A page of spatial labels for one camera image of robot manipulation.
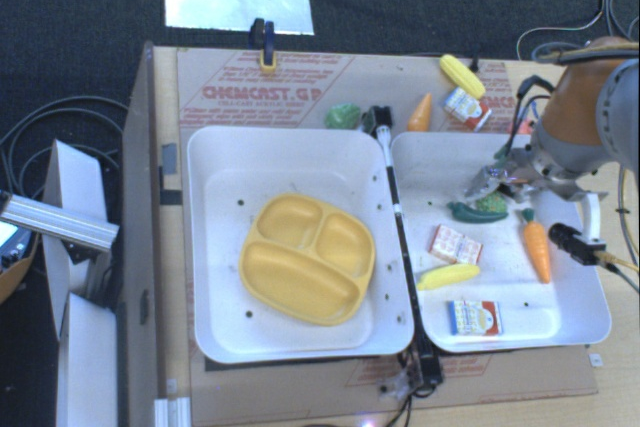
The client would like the brown cardboard board red print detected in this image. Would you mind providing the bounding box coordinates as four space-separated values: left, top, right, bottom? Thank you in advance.
176 47 600 427

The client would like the yellow corn cob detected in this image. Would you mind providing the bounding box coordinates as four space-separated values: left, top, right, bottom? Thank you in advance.
415 262 482 292
438 53 488 101

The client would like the blue and red carton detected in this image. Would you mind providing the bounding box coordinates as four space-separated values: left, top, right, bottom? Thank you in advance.
447 299 505 337

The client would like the thin black and white rod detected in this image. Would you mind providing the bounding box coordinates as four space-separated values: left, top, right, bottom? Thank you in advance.
375 124 427 357

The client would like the green toy pepper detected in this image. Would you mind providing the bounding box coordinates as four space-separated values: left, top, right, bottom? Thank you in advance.
446 200 511 225

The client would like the orange carrot with green top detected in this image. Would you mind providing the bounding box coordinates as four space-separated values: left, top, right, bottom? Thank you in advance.
519 207 553 286

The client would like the green toy lettuce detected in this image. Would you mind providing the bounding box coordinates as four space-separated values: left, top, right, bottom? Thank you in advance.
323 102 363 132

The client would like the yellow divided plate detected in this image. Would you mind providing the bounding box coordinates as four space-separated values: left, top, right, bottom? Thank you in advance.
238 192 377 328

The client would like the white plastic tray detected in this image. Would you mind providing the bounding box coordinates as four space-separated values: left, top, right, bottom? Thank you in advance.
389 130 614 355
186 124 417 365

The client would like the small orange carrot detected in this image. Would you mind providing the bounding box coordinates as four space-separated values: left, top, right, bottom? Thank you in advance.
406 91 434 133

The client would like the green broccoli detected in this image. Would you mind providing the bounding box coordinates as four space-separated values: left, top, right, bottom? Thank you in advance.
474 192 509 214

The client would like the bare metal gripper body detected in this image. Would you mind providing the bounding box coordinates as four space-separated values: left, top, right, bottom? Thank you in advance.
493 146 609 204

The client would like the black cylinder on white bracket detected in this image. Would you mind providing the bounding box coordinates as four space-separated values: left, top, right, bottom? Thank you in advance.
547 192 609 267

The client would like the white and red carton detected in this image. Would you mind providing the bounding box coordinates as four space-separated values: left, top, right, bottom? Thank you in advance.
441 86 494 134

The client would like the orange and white carton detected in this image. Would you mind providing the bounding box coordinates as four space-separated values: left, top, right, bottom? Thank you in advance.
427 223 485 266

